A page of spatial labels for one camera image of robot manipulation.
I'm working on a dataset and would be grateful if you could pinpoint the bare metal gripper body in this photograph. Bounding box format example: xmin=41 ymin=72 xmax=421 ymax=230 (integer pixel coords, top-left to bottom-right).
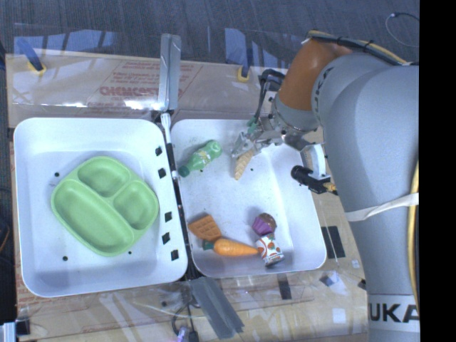
xmin=247 ymin=114 xmax=323 ymax=152

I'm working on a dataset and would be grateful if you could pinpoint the tan ice cream cone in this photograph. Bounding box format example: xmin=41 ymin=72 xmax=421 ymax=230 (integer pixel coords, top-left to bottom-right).
xmin=234 ymin=149 xmax=256 ymax=182

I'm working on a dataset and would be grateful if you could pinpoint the green plastic bottle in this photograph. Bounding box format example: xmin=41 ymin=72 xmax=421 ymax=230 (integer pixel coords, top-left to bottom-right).
xmin=177 ymin=140 xmax=223 ymax=178

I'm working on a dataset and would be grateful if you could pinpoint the white plastic tray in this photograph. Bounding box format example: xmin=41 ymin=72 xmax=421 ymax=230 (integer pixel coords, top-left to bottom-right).
xmin=13 ymin=117 xmax=189 ymax=299
xmin=170 ymin=118 xmax=328 ymax=279

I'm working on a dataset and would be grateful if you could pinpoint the brown cardboard board red print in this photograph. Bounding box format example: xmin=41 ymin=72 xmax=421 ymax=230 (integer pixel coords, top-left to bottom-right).
xmin=5 ymin=51 xmax=370 ymax=342

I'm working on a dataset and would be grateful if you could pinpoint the purple cupcake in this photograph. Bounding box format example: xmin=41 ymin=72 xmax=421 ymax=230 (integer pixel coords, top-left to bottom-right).
xmin=252 ymin=212 xmax=278 ymax=237

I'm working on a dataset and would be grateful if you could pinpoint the orange waffle biscuit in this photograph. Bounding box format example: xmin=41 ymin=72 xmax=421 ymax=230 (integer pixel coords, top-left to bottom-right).
xmin=187 ymin=214 xmax=223 ymax=243

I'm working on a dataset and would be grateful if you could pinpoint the white can with orange print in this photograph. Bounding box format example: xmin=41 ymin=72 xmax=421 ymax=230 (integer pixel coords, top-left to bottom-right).
xmin=255 ymin=232 xmax=286 ymax=267

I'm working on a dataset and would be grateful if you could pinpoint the orange carrot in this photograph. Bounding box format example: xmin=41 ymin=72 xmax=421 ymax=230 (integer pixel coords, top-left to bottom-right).
xmin=202 ymin=238 xmax=259 ymax=258

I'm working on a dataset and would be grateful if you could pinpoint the green divided plate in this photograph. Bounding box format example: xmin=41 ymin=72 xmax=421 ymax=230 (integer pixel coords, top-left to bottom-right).
xmin=50 ymin=155 xmax=160 ymax=258

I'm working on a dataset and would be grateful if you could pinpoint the black cylinder on white bracket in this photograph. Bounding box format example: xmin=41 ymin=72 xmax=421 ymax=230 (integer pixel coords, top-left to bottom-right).
xmin=290 ymin=142 xmax=338 ymax=195

